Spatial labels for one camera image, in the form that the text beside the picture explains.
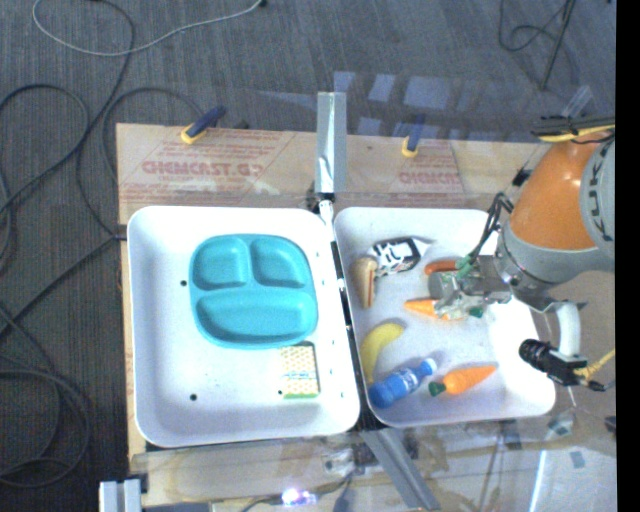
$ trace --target blue and yellow clamp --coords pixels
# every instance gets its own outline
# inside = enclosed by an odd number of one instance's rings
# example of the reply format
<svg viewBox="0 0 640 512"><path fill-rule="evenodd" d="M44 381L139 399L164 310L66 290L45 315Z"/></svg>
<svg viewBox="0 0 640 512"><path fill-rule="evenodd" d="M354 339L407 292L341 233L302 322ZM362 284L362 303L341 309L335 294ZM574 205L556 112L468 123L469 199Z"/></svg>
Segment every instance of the blue and yellow clamp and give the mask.
<svg viewBox="0 0 640 512"><path fill-rule="evenodd" d="M207 128L209 128L210 126L216 126L216 124L218 124L218 120L221 119L226 113L227 110L222 105L212 108L195 123L191 123L184 130L182 130L182 132L180 133L180 137L187 144L193 144L200 137L204 136Z"/></svg>
<svg viewBox="0 0 640 512"><path fill-rule="evenodd" d="M424 121L425 115L418 114L411 128L411 133L402 141L402 154L407 158L413 158L418 154L418 142L420 141Z"/></svg>

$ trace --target blue bottle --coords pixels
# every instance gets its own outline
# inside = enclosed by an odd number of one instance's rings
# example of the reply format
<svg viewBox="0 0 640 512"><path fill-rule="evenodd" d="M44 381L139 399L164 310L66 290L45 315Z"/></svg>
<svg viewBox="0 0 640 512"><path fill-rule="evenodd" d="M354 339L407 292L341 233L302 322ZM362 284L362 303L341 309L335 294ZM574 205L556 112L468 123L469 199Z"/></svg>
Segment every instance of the blue bottle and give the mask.
<svg viewBox="0 0 640 512"><path fill-rule="evenodd" d="M369 400L381 409L390 407L400 398L413 393L428 375L436 371L436 362L427 358L413 368L396 370L386 379L374 383L369 388Z"/></svg>

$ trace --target yellow banana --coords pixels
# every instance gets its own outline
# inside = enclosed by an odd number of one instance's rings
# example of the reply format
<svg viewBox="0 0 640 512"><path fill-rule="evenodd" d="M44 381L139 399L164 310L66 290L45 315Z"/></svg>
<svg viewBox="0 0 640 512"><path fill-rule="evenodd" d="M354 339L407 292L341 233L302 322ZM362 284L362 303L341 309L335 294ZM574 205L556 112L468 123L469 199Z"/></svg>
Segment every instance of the yellow banana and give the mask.
<svg viewBox="0 0 640 512"><path fill-rule="evenodd" d="M360 345L360 360L367 385L373 384L373 370L376 367L378 354L393 340L404 332L402 325L388 322L378 325L369 331Z"/></svg>

